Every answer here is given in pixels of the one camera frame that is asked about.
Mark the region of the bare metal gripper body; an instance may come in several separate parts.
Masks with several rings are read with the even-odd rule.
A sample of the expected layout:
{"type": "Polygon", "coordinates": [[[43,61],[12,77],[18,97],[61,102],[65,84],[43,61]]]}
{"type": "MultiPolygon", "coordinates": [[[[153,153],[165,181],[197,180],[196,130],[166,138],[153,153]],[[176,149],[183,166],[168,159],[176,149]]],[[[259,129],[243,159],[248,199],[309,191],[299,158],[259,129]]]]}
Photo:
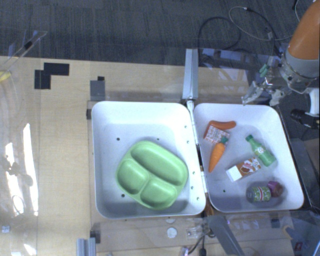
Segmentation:
{"type": "Polygon", "coordinates": [[[262,87],[269,91],[296,92],[304,94],[319,77],[306,77],[287,66],[271,67],[264,77],[262,87]]]}

